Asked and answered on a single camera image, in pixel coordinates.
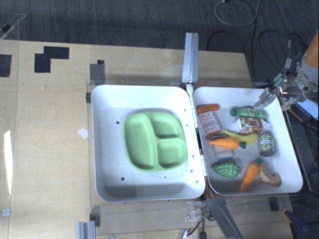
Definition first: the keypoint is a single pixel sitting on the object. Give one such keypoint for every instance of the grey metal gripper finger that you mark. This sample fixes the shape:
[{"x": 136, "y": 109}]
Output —
[
  {"x": 263, "y": 95},
  {"x": 267, "y": 101}
]

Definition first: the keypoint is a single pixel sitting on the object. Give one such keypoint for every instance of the orange carrot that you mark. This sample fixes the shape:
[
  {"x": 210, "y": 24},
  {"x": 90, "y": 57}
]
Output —
[
  {"x": 250, "y": 174},
  {"x": 224, "y": 143}
]

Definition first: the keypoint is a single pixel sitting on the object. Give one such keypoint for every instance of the green bottle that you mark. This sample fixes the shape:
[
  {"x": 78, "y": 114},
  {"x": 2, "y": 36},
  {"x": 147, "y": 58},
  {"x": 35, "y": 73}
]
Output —
[{"x": 245, "y": 112}]

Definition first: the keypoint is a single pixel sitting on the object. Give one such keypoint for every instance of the white plastic tray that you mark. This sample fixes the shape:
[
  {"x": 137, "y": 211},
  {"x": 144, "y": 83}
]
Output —
[
  {"x": 109, "y": 138},
  {"x": 284, "y": 163}
]

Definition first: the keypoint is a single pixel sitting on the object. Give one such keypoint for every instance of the yellow banana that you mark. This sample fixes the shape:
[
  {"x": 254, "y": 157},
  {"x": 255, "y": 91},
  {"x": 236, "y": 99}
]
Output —
[{"x": 249, "y": 137}]

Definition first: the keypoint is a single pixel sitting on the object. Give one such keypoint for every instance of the green grapes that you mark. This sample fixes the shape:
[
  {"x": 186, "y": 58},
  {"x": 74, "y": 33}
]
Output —
[{"x": 225, "y": 169}]

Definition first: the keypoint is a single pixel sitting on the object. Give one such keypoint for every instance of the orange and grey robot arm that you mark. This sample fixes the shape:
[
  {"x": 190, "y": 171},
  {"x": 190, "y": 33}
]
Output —
[{"x": 313, "y": 56}]

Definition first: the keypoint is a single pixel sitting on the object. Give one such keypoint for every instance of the brown and white carton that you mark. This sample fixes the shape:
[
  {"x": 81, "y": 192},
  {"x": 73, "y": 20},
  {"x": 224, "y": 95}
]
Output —
[{"x": 250, "y": 125}]

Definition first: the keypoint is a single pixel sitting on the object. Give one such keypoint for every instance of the orange patterned packet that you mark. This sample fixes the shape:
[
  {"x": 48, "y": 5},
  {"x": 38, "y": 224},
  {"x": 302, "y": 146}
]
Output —
[{"x": 209, "y": 124}]

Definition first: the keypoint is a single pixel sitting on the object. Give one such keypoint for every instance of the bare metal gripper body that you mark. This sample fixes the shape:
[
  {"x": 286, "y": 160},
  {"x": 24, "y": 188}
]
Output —
[{"x": 305, "y": 87}]

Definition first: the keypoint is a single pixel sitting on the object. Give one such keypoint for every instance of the green divided plate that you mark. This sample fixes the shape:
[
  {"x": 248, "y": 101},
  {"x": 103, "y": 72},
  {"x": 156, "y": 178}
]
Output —
[{"x": 139, "y": 141}]

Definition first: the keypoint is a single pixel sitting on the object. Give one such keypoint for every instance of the green and white can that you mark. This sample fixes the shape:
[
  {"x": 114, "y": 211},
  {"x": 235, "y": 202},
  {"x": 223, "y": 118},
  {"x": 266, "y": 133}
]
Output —
[{"x": 267, "y": 144}]

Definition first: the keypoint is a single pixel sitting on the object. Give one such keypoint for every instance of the beige bread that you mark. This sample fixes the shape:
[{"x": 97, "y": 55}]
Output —
[{"x": 270, "y": 177}]

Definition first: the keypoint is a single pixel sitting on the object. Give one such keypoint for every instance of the orange sausage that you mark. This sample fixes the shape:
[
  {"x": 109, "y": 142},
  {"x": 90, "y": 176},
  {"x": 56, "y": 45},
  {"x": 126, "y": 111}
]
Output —
[{"x": 207, "y": 108}]

